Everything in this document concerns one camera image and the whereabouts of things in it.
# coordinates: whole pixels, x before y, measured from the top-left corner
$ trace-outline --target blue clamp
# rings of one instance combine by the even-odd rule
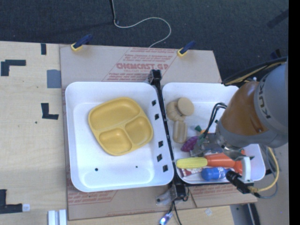
[[[93,38],[93,36],[91,34],[88,34],[88,35],[82,37],[76,43],[73,43],[71,45],[72,50],[74,52],[79,51],[80,49],[82,49],[83,45],[88,44],[92,40],[92,38]]]
[[[195,44],[195,41],[189,42],[187,45],[177,51],[177,55],[183,57],[187,53],[188,49],[191,49]]]

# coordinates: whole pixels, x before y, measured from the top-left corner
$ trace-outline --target blue bottle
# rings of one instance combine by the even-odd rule
[[[208,167],[204,168],[201,171],[201,176],[204,180],[219,180],[223,179],[226,176],[226,173],[230,171],[230,169],[226,169],[223,167]]]

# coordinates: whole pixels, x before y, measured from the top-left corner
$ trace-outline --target yellow plate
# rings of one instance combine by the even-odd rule
[[[120,97],[94,107],[89,125],[101,147],[109,154],[120,156],[151,141],[152,125],[136,101]]]

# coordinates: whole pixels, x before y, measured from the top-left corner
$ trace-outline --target yellow cable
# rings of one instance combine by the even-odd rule
[[[272,159],[274,160],[275,162],[275,167],[276,167],[276,176],[275,176],[275,179],[274,181],[267,187],[264,187],[264,188],[257,188],[257,187],[253,187],[253,186],[249,186],[248,189],[251,191],[251,193],[259,193],[259,192],[262,192],[262,191],[266,191],[268,189],[270,189],[271,187],[273,187],[277,180],[278,180],[278,177],[279,177],[279,166],[278,166],[278,162],[277,162],[277,159],[272,151],[272,149],[270,147],[268,147],[268,151],[270,152],[271,156],[272,156]]]

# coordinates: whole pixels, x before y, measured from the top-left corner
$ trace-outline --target dark carpet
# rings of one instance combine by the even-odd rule
[[[289,0],[113,0],[120,26],[165,19],[172,33],[157,48],[213,50],[222,79],[288,55]],[[0,40],[71,44],[92,34],[92,45],[149,47],[169,33],[161,20],[133,28],[113,24],[110,0],[0,0]]]

